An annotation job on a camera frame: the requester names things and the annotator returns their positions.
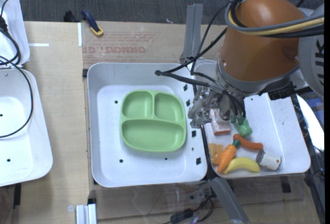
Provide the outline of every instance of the yellow banana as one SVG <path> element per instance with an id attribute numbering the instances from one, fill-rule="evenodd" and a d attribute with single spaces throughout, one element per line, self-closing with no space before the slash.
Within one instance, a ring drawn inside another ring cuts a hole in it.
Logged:
<path id="1" fill-rule="evenodd" d="M 237 169 L 247 169 L 252 172 L 260 172 L 260 166 L 252 159 L 247 157 L 237 157 L 231 160 L 222 174 L 228 174 L 229 172 Z"/>

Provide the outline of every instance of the green plate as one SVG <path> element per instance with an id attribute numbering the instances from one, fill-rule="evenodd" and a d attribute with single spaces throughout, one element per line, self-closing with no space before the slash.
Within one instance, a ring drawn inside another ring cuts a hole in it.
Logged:
<path id="1" fill-rule="evenodd" d="M 186 141 L 185 108 L 175 95 L 155 90 L 128 93 L 121 106 L 121 137 L 136 150 L 172 152 Z"/>

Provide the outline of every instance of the table surface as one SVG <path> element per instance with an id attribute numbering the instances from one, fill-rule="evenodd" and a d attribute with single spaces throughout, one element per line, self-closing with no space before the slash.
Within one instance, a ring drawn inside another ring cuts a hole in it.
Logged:
<path id="1" fill-rule="evenodd" d="M 25 22 L 31 46 L 30 61 L 24 68 L 38 83 L 39 94 L 51 142 L 54 163 L 44 177 L 22 183 L 21 204 L 13 211 L 12 223 L 75 223 L 74 206 L 87 204 L 89 169 L 83 50 L 78 44 L 78 24 Z M 304 175 L 301 198 L 245 205 L 252 223 L 319 223 L 311 192 Z M 168 215 L 102 220 L 100 223 L 163 223 Z M 218 208 L 205 223 L 231 223 Z"/>

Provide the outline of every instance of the toy carrot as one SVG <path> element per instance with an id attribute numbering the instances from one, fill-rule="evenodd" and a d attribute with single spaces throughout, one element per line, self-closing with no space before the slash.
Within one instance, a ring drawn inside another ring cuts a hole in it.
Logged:
<path id="1" fill-rule="evenodd" d="M 251 142 L 249 140 L 244 139 L 241 135 L 239 134 L 235 134 L 233 136 L 233 140 L 238 140 L 241 145 L 247 149 L 250 150 L 255 150 L 255 151 L 260 151 L 263 149 L 263 145 L 262 143 L 258 143 L 258 142 Z"/>
<path id="2" fill-rule="evenodd" d="M 235 145 L 233 144 L 227 145 L 227 147 L 221 153 L 217 173 L 222 172 L 228 166 L 231 160 L 235 157 L 236 150 L 237 149 Z"/>

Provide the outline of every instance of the can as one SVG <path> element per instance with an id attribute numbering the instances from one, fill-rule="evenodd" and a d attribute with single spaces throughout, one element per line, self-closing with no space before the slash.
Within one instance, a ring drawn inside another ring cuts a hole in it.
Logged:
<path id="1" fill-rule="evenodd" d="M 276 171 L 282 163 L 282 157 L 280 155 L 260 150 L 257 154 L 256 162 L 265 168 Z"/>

